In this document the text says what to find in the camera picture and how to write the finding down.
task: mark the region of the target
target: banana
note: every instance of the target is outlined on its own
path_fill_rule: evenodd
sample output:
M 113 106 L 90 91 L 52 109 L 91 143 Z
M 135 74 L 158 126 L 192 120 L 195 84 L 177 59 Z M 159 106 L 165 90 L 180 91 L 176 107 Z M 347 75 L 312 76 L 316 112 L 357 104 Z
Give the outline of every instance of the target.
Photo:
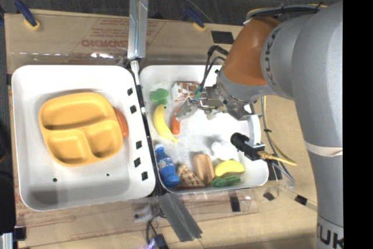
M 164 122 L 164 105 L 159 104 L 153 113 L 153 124 L 159 135 L 168 138 L 173 142 L 178 142 L 178 139 L 173 135 L 169 127 Z
M 221 162 L 214 168 L 216 177 L 221 177 L 228 172 L 240 173 L 244 171 L 245 167 L 240 162 L 237 162 L 235 160 Z

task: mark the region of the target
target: white stripe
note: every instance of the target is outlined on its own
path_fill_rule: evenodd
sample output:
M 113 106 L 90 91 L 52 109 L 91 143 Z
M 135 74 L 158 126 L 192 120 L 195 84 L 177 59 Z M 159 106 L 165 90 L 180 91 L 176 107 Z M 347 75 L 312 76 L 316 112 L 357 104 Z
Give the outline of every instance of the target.
M 343 148 L 329 148 L 327 146 L 318 146 L 304 141 L 305 147 L 311 152 L 319 156 L 335 157 L 343 155 Z

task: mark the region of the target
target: drain hole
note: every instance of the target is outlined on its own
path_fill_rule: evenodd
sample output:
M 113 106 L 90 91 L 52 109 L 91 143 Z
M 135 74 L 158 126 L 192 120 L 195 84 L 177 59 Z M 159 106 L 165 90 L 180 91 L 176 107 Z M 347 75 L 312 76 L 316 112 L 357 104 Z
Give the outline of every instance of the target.
M 143 181 L 145 181 L 147 179 L 147 172 L 143 172 L 141 174 L 141 178 L 142 178 Z
M 135 167 L 138 167 L 138 165 L 141 164 L 140 158 L 137 158 L 133 163 L 135 164 Z
M 137 111 L 136 106 L 135 105 L 131 106 L 130 110 L 132 114 L 135 113 Z

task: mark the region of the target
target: bottle label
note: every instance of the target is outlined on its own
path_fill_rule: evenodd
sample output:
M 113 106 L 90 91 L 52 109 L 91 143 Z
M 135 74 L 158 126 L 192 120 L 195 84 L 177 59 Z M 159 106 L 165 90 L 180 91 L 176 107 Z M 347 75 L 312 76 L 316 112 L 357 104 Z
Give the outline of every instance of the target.
M 173 165 L 174 165 L 174 163 L 171 160 L 171 158 L 169 158 L 169 157 L 163 158 L 162 160 L 160 160 L 158 162 L 158 168 L 159 168 L 159 170 L 161 170 L 161 169 L 163 169 L 163 168 L 165 168 L 167 166 L 173 166 Z

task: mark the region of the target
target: yellow clamp tip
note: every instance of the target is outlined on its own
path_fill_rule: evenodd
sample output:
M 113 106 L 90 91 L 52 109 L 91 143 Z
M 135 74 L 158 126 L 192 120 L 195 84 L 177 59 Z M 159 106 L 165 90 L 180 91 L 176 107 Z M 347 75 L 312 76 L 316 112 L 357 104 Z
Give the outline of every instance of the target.
M 35 20 L 36 21 L 36 25 L 35 26 L 32 26 L 29 21 L 27 21 L 26 19 L 23 19 L 23 23 L 26 24 L 26 26 L 31 29 L 31 30 L 38 30 L 39 27 L 40 27 L 40 22 L 38 20 Z
M 206 26 L 200 27 L 197 23 L 193 23 L 193 26 L 202 32 L 206 30 Z

